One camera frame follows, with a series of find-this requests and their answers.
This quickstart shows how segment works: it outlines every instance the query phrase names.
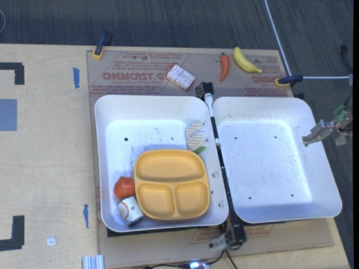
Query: can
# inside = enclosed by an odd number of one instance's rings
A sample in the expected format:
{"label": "can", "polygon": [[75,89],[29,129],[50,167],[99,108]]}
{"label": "can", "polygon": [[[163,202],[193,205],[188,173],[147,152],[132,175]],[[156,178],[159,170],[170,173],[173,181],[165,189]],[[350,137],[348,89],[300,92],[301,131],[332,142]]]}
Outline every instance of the can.
{"label": "can", "polygon": [[135,196],[129,196],[122,199],[117,204],[117,208],[128,226],[134,226],[144,218],[144,214],[137,203]]}

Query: yellow banana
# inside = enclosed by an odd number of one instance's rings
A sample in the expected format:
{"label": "yellow banana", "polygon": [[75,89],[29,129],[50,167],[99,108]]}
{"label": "yellow banana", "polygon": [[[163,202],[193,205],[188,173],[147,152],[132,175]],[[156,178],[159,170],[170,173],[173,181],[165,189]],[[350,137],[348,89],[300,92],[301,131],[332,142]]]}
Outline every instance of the yellow banana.
{"label": "yellow banana", "polygon": [[262,73],[261,69],[258,69],[252,62],[247,60],[239,47],[234,48],[233,57],[236,63],[246,72]]}

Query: patterned box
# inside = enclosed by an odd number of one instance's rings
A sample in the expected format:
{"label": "patterned box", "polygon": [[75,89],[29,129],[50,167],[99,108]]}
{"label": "patterned box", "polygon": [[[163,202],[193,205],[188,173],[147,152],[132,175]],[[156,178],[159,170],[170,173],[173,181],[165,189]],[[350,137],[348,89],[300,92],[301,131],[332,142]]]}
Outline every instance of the patterned box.
{"label": "patterned box", "polygon": [[191,75],[177,64],[169,70],[166,74],[166,78],[185,91],[188,90],[195,80],[195,76]]}
{"label": "patterned box", "polygon": [[186,128],[187,148],[198,154],[206,148],[206,141],[203,135],[203,129],[200,122],[195,122]]}

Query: yellow divided plate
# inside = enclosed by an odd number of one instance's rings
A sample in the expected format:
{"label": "yellow divided plate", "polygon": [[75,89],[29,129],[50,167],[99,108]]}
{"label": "yellow divided plate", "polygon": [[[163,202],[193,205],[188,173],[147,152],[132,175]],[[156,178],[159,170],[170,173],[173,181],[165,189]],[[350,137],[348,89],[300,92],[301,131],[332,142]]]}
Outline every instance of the yellow divided plate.
{"label": "yellow divided plate", "polygon": [[150,218],[191,219],[209,207],[206,167],[192,151],[146,151],[135,162],[134,180],[137,202]]}

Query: wooden tabletop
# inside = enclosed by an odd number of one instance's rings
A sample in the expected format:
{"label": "wooden tabletop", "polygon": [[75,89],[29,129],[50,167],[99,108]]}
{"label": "wooden tabletop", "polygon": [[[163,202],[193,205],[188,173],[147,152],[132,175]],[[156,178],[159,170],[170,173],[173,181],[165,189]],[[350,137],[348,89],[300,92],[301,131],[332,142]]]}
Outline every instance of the wooden tabletop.
{"label": "wooden tabletop", "polygon": [[[25,71],[25,84],[15,85],[14,71],[0,70],[0,99],[17,101],[16,130],[0,131],[0,240],[12,238],[13,216],[25,218],[24,245],[0,251],[0,268],[81,268],[83,256],[99,254],[86,61],[92,49],[0,45],[0,62],[22,63]],[[74,84],[74,68],[79,70],[79,87]],[[349,268],[334,220],[328,219],[328,224],[334,246],[233,260],[238,268]],[[53,240],[49,237],[56,237],[56,245],[48,244]],[[212,268],[233,267],[223,257]]]}

